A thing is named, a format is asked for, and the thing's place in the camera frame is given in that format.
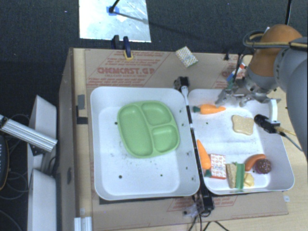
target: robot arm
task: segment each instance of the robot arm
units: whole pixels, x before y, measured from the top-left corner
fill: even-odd
[[[286,92],[291,123],[307,158],[307,37],[287,25],[275,25],[264,34],[255,35],[262,36],[260,42],[243,40],[245,46],[256,49],[245,77],[224,89],[216,106],[231,97],[240,98],[241,107],[249,100],[268,103],[267,94],[281,87]]]

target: blue sticker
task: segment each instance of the blue sticker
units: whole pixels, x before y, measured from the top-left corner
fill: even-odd
[[[109,9],[110,9],[111,7],[112,7],[112,6],[107,6],[107,7],[106,7],[107,13],[108,13],[110,16],[115,16],[116,13],[120,13],[120,10],[119,10],[118,7],[115,7],[114,12],[113,12],[113,13],[110,13],[110,12],[109,12]]]

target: brown round cookie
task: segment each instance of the brown round cookie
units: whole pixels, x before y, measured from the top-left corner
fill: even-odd
[[[268,159],[257,160],[255,170],[259,174],[267,174],[271,171],[271,163]]]

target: orange carrot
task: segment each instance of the orange carrot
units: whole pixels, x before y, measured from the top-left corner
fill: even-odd
[[[216,108],[216,106],[212,104],[202,104],[200,108],[194,106],[192,109],[194,112],[200,112],[203,115],[214,114],[226,110],[223,106]]]
[[[259,159],[265,159],[266,156],[264,154],[256,154],[248,158],[247,162],[245,163],[245,171],[251,170],[252,166],[256,163]]]
[[[201,144],[200,140],[197,140],[197,145],[198,145],[198,152],[200,155],[201,159],[201,167],[204,170],[210,169],[211,168],[211,159],[209,155],[207,154],[205,148]]]

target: toy carrot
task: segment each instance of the toy carrot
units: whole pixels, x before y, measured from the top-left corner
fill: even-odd
[[[200,108],[197,106],[194,106],[192,110],[194,112],[200,112],[203,115],[208,115],[208,114],[214,114],[220,111],[224,111],[226,110],[226,108],[223,106],[220,106],[217,108],[215,105],[212,105],[212,104],[202,104]]]
[[[197,140],[198,152],[201,160],[201,167],[204,170],[209,170],[211,168],[211,159],[207,154],[204,146],[201,144],[200,140]]]

